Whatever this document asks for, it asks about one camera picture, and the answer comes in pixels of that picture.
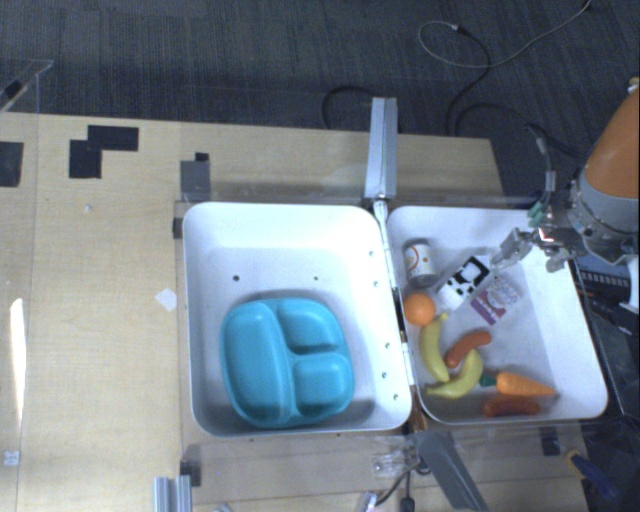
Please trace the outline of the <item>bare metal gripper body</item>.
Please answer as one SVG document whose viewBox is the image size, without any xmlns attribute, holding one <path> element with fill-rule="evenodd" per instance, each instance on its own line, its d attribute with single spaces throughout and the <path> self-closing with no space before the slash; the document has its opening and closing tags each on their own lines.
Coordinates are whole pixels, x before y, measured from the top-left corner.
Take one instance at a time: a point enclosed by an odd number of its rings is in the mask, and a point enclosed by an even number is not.
<svg viewBox="0 0 640 512">
<path fill-rule="evenodd" d="M 566 212 L 546 209 L 530 219 L 535 244 L 550 261 L 567 261 L 586 254 L 580 234 L 571 226 Z"/>
</svg>

